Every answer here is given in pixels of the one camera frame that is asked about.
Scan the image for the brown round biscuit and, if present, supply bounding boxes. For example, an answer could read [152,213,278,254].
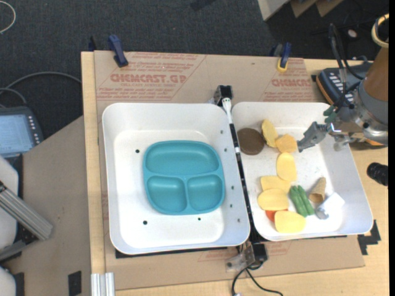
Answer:
[236,127,266,157]

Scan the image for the thin black and white rod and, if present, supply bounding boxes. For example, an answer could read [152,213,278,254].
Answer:
[222,98,257,244]

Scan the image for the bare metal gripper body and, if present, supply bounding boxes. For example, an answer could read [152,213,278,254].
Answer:
[327,103,389,147]

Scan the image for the tan ice cream cone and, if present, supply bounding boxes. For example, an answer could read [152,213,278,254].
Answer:
[308,176,328,204]

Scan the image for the white and grey packet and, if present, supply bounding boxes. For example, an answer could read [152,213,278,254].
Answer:
[315,191,346,221]

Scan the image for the black block with thin wires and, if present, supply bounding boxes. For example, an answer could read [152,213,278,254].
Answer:
[251,242,269,263]
[215,84,234,105]

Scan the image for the brown cardboard board red print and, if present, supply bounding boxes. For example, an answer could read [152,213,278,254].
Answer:
[93,50,375,291]

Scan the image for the green asparagus bundle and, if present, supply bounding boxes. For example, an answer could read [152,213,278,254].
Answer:
[288,184,316,218]

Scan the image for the blue divided plate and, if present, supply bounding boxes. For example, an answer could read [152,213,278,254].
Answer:
[142,139,227,216]

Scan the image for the orange carrot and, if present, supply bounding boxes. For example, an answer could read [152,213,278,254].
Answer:
[265,208,289,223]

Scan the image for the white plastic tray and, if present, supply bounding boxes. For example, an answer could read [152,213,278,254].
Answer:
[101,102,251,255]
[230,101,374,242]

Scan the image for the orange yellow crisp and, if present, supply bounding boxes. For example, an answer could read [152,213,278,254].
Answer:
[275,133,299,154]

